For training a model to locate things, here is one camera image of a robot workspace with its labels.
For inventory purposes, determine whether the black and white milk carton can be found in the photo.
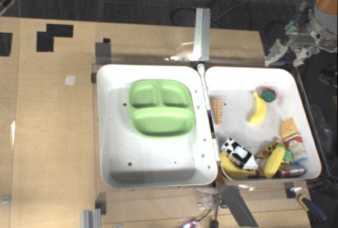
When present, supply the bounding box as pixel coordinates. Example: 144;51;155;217
220;137;259;170

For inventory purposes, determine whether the tan biscuit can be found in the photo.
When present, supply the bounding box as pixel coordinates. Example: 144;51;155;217
280;117;296;139

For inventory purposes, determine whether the tan waffle cone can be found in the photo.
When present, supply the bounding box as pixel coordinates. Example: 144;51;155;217
210;98;224;126

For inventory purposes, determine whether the red strawberry with green top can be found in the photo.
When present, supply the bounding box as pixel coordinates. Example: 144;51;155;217
257;87;277;103

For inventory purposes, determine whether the pale wood board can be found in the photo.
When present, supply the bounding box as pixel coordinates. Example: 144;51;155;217
0;16;312;228

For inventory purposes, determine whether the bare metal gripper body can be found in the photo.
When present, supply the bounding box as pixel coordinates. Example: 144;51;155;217
287;13;338;55

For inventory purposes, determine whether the pizza slice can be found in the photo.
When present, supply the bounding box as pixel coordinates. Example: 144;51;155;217
255;138;285;159

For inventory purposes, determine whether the thin black and white rod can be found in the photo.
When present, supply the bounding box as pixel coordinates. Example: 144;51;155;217
196;63;221;162

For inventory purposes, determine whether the yellow corn cob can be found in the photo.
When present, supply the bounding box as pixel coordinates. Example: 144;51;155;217
263;143;293;179

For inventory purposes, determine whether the green divided plate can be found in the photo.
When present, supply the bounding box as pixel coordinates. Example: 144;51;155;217
128;79;196;139

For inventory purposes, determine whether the white plastic tray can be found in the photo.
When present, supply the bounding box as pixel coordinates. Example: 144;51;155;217
204;66;323;182
96;63;219;189

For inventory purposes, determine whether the dark red packet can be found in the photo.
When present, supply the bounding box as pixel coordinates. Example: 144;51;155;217
274;163;306;178

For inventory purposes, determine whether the yellow banana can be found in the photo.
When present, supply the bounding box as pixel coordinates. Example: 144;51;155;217
246;91;268;125
219;151;257;181

